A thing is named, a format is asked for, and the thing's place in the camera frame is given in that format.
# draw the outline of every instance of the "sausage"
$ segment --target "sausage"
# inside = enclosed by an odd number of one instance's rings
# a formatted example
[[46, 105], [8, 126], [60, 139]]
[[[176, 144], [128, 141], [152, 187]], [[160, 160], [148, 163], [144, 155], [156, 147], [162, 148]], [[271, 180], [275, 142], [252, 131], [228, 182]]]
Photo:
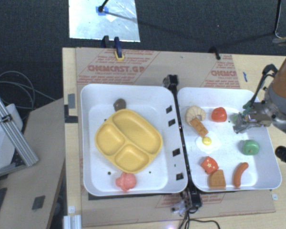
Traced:
[[236, 169], [233, 178], [233, 184], [236, 187], [240, 187], [240, 180], [243, 172], [249, 167], [247, 162], [241, 163], [241, 165]]

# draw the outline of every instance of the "black carpet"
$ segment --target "black carpet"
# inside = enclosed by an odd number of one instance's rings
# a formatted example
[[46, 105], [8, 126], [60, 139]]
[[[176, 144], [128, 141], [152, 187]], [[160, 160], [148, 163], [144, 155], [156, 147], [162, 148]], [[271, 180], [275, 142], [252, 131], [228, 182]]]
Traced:
[[[135, 0], [140, 43], [123, 48], [286, 55], [272, 43], [277, 0]], [[0, 74], [19, 71], [36, 89], [62, 97], [63, 47], [100, 47], [100, 41], [69, 38], [68, 0], [0, 0]], [[278, 34], [286, 36], [286, 0]], [[2, 79], [17, 78], [6, 75]], [[0, 85], [10, 102], [30, 106], [21, 90]], [[36, 96], [34, 107], [52, 100]]]

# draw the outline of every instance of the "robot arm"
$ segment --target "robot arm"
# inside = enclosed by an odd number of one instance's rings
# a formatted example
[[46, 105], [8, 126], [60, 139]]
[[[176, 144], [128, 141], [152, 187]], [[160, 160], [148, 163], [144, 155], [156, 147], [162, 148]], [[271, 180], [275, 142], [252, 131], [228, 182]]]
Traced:
[[[254, 102], [267, 76], [274, 79], [266, 89], [265, 99], [260, 103]], [[266, 66], [256, 93], [243, 108], [245, 110], [237, 116], [233, 127], [236, 133], [243, 133], [251, 127], [271, 124], [286, 133], [286, 59], [279, 71], [274, 65]]]

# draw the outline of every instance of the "blue mark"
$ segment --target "blue mark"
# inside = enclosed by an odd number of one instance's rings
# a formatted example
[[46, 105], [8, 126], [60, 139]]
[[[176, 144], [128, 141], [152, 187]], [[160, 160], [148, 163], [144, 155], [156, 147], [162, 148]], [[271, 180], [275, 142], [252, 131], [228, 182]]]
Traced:
[[246, 82], [248, 82], [248, 80], [247, 80], [247, 75], [246, 75], [246, 73], [245, 73], [245, 72], [243, 72], [243, 75], [244, 75], [244, 79], [245, 79], [245, 81], [246, 81]]
[[109, 9], [108, 9], [106, 6], [104, 7], [102, 13], [99, 12], [99, 6], [96, 6], [96, 7], [95, 7], [95, 10], [96, 10], [97, 14], [100, 15], [100, 16], [105, 16], [106, 13], [104, 13], [104, 12], [107, 12], [107, 13], [109, 12]]

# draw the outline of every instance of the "yellow plate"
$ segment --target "yellow plate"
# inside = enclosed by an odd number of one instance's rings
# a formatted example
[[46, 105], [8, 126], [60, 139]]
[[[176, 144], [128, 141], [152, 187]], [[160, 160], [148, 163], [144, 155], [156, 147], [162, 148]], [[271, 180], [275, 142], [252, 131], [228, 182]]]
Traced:
[[137, 173], [158, 155], [160, 133], [135, 111], [122, 109], [112, 114], [94, 137], [98, 150], [116, 167]]

